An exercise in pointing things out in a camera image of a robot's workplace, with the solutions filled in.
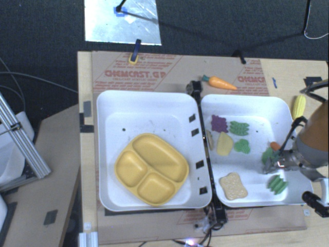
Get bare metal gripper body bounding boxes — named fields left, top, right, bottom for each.
left=272, top=149, right=302, bottom=172

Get beige bread slice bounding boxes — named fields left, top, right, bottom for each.
left=218, top=171, right=249, bottom=201

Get white plastic tray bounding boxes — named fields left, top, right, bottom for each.
left=96, top=90, right=213, bottom=213
left=200, top=94, right=315, bottom=208

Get large orange carrot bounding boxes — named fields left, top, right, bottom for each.
left=201, top=74, right=238, bottom=91

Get yellow cheese wedge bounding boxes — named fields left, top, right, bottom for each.
left=216, top=132, right=234, bottom=157

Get thin black rod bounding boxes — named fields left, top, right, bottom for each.
left=192, top=87, right=225, bottom=217

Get green pea pods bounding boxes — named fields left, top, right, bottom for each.
left=229, top=120, right=251, bottom=136
left=266, top=174, right=288, bottom=196

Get black block with thin wires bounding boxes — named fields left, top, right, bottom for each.
left=202, top=204, right=229, bottom=232
left=186, top=79, right=204, bottom=95

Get brown cardboard board red print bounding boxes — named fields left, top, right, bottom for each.
left=91, top=50, right=308, bottom=244

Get purple grapes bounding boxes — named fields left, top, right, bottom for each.
left=211, top=115, right=229, bottom=134

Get yellow corn cob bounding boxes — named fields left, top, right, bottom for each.
left=291, top=94, right=307, bottom=121

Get green lettuce leaf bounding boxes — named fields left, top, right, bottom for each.
left=233, top=138, right=251, bottom=155

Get yellow divided plate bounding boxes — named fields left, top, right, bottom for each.
left=114, top=132, right=190, bottom=207

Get black cylinder on white bracket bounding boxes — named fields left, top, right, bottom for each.
left=301, top=178, right=329, bottom=218

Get green broccoli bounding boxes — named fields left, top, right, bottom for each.
left=261, top=147, right=280, bottom=166

